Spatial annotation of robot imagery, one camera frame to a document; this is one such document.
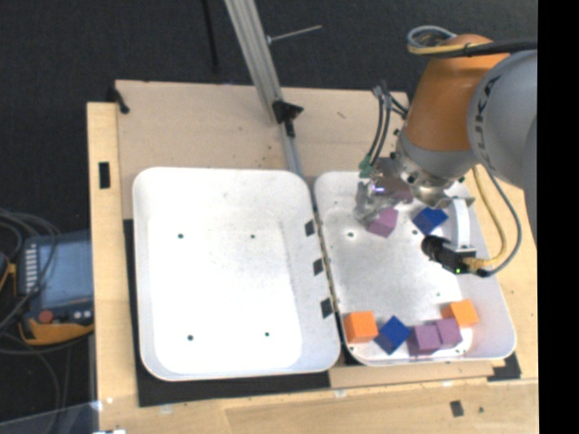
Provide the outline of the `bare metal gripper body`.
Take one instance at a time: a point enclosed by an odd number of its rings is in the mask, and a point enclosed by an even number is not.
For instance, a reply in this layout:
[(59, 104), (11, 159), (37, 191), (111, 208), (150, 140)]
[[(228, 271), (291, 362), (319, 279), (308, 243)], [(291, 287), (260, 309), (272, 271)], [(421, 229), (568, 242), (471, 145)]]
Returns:
[(470, 207), (474, 197), (451, 195), (449, 190), (455, 181), (439, 179), (428, 173), (421, 174), (420, 168), (411, 168), (406, 172), (399, 166), (397, 159), (380, 157), (373, 164), (366, 166), (366, 185), (369, 200), (375, 193), (385, 193), (390, 198), (390, 206), (398, 203), (411, 203), (416, 200), (432, 209), (446, 209), (455, 200), (464, 200)]

